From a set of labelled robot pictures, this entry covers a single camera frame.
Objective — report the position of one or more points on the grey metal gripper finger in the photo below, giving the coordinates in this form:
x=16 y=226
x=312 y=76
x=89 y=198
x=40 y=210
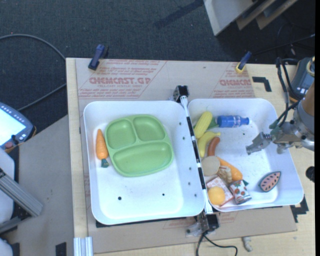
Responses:
x=255 y=147
x=262 y=138

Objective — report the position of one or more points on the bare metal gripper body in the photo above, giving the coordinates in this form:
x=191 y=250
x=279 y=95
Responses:
x=297 y=135

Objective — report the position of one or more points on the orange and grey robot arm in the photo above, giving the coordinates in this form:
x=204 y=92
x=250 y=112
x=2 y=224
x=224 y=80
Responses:
x=308 y=105

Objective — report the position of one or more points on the white plastic tray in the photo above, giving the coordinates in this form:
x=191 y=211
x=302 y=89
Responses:
x=150 y=200
x=255 y=162

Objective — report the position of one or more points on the orange carrot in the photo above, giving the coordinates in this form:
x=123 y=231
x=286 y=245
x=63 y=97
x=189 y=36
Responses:
x=235 y=171
x=101 y=147

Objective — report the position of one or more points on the blue bottle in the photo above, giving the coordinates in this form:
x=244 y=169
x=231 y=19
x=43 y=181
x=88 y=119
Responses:
x=231 y=121

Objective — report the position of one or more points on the pink watermelon slice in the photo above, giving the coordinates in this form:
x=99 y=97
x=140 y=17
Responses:
x=270 y=181

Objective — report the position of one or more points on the beige toy fries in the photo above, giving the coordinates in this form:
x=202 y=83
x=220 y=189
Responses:
x=226 y=175

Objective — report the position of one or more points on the red sausage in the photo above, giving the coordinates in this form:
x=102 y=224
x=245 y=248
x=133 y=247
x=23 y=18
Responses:
x=213 y=146

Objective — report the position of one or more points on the white carton with orange print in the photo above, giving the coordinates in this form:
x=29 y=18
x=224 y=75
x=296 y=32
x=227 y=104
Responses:
x=240 y=192

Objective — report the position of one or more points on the tan round biscuit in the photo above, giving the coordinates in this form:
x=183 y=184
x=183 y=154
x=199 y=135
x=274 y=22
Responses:
x=210 y=165

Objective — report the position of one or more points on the yellow banana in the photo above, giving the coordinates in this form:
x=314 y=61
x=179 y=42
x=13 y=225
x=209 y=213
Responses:
x=203 y=145

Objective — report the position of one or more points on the pink flat packet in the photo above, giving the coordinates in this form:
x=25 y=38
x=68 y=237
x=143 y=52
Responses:
x=213 y=182

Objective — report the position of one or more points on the yellow corn cob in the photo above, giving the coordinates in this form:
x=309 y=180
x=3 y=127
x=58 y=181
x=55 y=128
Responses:
x=202 y=123

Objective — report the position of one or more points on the yellow orange ball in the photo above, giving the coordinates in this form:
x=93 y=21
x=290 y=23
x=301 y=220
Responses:
x=216 y=195

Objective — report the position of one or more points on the thin black and white rod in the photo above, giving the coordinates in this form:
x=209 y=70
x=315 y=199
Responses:
x=192 y=132

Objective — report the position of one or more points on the green divided plate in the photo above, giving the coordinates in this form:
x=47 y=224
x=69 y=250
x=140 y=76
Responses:
x=140 y=155

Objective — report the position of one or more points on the brown cardboard board, red print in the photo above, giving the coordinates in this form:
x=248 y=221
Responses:
x=150 y=75

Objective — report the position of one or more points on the black cylinder on white bracket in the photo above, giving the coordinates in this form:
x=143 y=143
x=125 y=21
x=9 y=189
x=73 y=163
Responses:
x=310 y=173

